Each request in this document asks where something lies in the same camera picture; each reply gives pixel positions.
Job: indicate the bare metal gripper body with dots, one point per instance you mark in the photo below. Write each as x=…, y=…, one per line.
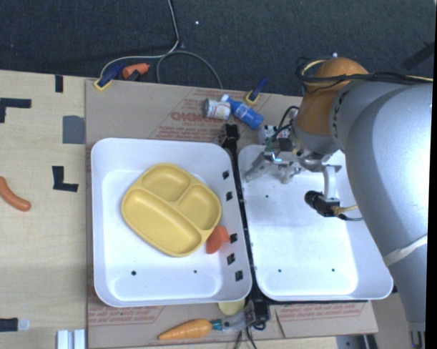
x=287, y=158

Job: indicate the white can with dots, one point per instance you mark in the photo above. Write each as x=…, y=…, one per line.
x=217, y=110

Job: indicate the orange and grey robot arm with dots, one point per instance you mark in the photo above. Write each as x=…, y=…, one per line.
x=384, y=140

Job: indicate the black and white small carton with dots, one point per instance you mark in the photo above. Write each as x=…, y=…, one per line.
x=272, y=132

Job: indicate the brown cardboard board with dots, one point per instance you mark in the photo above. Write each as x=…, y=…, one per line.
x=134, y=113

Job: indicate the orange toy food piece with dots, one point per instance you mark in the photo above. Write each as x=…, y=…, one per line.
x=216, y=240

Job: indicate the orange carrot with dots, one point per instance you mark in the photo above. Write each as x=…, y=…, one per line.
x=188, y=330

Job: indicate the orange sausage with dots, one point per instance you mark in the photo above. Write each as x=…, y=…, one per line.
x=11, y=196

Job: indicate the black cylinder on white bracket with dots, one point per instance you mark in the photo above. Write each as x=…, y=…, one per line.
x=323, y=202

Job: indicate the yellow divided plate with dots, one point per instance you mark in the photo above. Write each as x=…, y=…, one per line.
x=163, y=215

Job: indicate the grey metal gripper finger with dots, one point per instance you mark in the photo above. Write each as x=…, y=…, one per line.
x=255, y=168
x=285, y=175

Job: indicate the white plastic tray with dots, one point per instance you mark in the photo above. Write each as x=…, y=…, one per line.
x=302, y=244
x=157, y=275

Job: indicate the blue bottle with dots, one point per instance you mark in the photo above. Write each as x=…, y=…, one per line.
x=245, y=114

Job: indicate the yellow rounded toy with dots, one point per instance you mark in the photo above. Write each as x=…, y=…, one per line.
x=231, y=306

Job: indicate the thin black rod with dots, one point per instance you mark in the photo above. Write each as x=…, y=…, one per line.
x=243, y=207

